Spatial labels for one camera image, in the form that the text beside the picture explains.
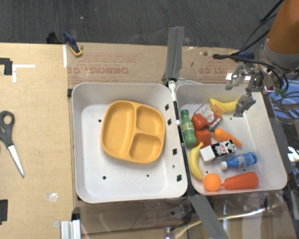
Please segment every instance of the green toy bottle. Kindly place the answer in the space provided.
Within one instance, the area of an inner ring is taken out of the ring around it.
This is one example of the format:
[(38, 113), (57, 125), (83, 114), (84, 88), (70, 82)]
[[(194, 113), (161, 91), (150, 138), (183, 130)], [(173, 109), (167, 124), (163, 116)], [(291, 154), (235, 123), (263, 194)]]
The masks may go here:
[(182, 118), (181, 129), (183, 132), (185, 145), (186, 147), (193, 147), (197, 144), (194, 124), (188, 117), (188, 110), (182, 110), (180, 115)]

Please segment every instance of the scissors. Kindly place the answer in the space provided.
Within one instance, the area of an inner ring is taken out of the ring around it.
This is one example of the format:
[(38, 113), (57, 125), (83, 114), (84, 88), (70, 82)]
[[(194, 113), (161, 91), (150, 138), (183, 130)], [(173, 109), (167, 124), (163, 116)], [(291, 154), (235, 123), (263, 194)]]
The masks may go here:
[[(4, 122), (4, 118), (8, 116), (11, 121), (9, 123)], [(11, 138), (12, 126), (14, 124), (14, 115), (8, 111), (0, 112), (0, 139), (5, 143), (6, 147), (10, 151), (10, 154), (14, 160), (14, 163), (20, 172), (21, 176), (24, 178), (24, 172), (21, 166), (21, 162), (19, 160), (18, 154), (16, 152), (14, 143)]]

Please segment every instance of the blue bottle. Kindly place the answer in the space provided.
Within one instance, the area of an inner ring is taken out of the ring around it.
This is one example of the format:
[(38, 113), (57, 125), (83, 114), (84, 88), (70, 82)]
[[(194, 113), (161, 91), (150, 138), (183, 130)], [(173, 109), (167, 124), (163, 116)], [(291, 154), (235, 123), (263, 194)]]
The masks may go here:
[(231, 157), (227, 161), (220, 162), (220, 168), (222, 170), (226, 170), (228, 167), (233, 168), (244, 168), (249, 165), (253, 165), (257, 163), (257, 156), (253, 152), (248, 152), (246, 154), (240, 154)]

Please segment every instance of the toy banana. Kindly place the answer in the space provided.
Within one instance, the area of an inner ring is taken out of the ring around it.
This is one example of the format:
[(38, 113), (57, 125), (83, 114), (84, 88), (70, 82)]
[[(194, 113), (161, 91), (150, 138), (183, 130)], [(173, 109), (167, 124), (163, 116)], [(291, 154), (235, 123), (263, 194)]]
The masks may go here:
[(201, 172), (199, 166), (198, 166), (198, 157), (200, 154), (200, 148), (204, 144), (200, 142), (199, 145), (191, 149), (189, 155), (188, 155), (188, 164), (189, 164), (189, 170), (192, 176), (194, 176), (198, 180), (203, 179), (203, 173)]
[(236, 109), (236, 105), (238, 103), (238, 100), (235, 100), (235, 101), (231, 101), (231, 102), (227, 102), (227, 103), (223, 103), (217, 99), (214, 99), (214, 98), (210, 98), (209, 99), (209, 102), (210, 102), (210, 106), (213, 106), (214, 104), (217, 104), (220, 108), (222, 108), (223, 110), (225, 110), (226, 112), (231, 112), (233, 110)]

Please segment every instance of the toy carrot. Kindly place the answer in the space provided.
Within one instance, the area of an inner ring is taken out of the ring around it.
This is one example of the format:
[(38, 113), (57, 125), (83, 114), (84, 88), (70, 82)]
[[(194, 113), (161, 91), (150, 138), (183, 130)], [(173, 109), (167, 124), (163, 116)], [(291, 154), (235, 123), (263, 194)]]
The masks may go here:
[(213, 133), (213, 137), (218, 141), (233, 140), (233, 143), (235, 145), (243, 146), (243, 144), (239, 140), (237, 140), (230, 133), (228, 133), (227, 131), (225, 131), (221, 128), (212, 128), (211, 126), (209, 126), (208, 130)]

